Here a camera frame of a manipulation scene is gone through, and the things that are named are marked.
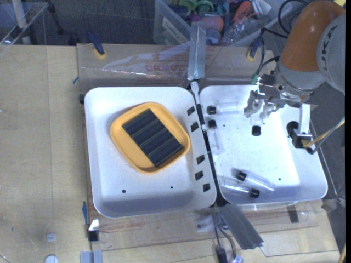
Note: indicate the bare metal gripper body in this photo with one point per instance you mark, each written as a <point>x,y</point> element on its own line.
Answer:
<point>270,88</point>

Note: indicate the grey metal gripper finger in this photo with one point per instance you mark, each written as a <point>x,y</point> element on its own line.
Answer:
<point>267,107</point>
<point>252,103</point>

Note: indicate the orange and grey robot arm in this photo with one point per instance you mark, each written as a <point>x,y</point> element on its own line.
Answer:
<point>304,40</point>

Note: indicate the clear plastic bottle black cap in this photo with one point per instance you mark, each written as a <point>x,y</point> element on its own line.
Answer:
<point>215,138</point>
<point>227,108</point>
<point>235,188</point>
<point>256,130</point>
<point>257,180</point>

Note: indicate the white plastic tray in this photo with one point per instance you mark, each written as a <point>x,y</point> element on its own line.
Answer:
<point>109,196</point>
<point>260,157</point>

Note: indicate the black ribbed rectangular block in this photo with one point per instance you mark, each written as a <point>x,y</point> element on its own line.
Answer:
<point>152,137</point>

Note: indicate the yellow plate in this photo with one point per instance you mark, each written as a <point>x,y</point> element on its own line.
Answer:
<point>118,136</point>

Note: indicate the brown cardboard board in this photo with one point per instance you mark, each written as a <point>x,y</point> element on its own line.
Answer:
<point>87,64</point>

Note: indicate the black cylinder on white bracket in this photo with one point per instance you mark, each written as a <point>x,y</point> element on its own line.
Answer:
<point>303,116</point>

